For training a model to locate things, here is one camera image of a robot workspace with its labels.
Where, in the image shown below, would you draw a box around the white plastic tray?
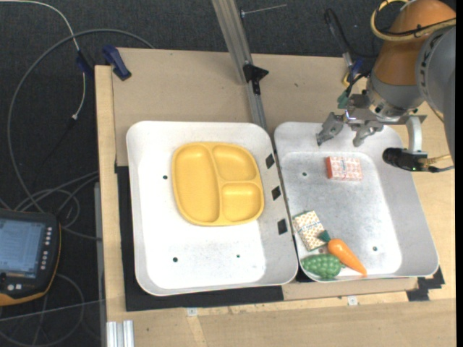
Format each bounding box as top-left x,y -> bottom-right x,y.
273,121 -> 440,283
125,120 -> 300,297

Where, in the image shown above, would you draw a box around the black cylinder on white bracket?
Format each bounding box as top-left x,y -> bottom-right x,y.
382,114 -> 428,172

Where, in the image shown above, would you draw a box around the yellow divided plate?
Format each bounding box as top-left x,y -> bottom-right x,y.
171,142 -> 266,227

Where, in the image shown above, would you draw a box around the orange and white carton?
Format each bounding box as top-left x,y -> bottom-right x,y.
325,155 -> 363,182

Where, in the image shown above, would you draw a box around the orange carrot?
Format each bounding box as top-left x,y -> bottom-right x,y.
317,230 -> 368,277

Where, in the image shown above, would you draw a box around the pale wood board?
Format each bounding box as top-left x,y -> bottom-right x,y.
110,47 -> 420,301

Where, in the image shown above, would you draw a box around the green grapes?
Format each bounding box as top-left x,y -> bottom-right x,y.
300,253 -> 346,280

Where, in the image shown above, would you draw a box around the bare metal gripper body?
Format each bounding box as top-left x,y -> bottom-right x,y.
344,93 -> 407,127

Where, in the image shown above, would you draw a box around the yellow patterned white carton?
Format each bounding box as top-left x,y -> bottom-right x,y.
292,210 -> 328,252

